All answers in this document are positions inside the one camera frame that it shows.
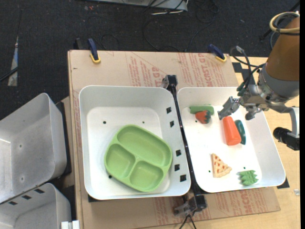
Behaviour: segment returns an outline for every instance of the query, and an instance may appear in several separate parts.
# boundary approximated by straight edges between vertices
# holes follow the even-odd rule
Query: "blue and yellow clamp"
[[[223,52],[213,44],[208,45],[208,51],[215,54],[215,58],[221,62],[225,62],[227,60]]]
[[[99,55],[97,54],[97,48],[96,48],[96,45],[92,38],[88,39],[88,45],[89,45],[89,49],[91,51],[90,57],[91,57],[92,61],[94,63],[100,63],[101,59],[100,59]]]

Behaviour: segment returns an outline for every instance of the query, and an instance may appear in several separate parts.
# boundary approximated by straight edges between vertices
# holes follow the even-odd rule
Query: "pizza slice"
[[[232,170],[227,164],[225,164],[219,156],[212,154],[212,164],[213,164],[213,177],[220,178],[230,173]]]

